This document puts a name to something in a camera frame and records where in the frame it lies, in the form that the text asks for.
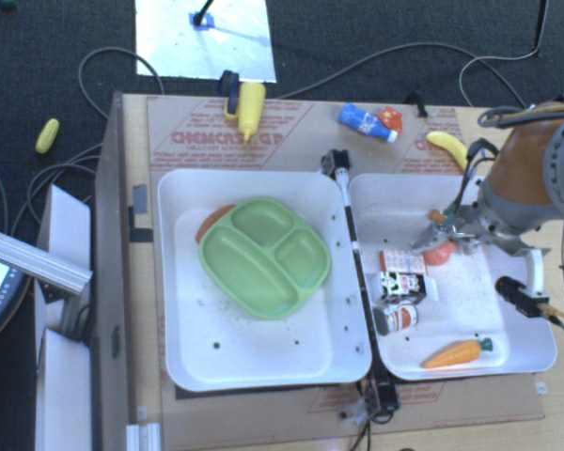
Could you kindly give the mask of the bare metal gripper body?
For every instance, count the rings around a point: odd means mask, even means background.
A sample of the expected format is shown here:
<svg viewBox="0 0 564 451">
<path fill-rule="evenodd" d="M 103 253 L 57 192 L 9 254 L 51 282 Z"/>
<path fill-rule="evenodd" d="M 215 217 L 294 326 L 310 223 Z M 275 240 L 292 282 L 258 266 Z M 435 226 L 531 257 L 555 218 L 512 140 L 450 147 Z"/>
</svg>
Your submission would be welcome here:
<svg viewBox="0 0 564 451">
<path fill-rule="evenodd" d="M 508 255 L 519 255 L 523 241 L 518 230 L 504 222 L 485 203 L 456 206 L 444 210 L 444 229 L 453 233 L 469 233 L 480 239 L 480 245 L 494 245 Z"/>
</svg>

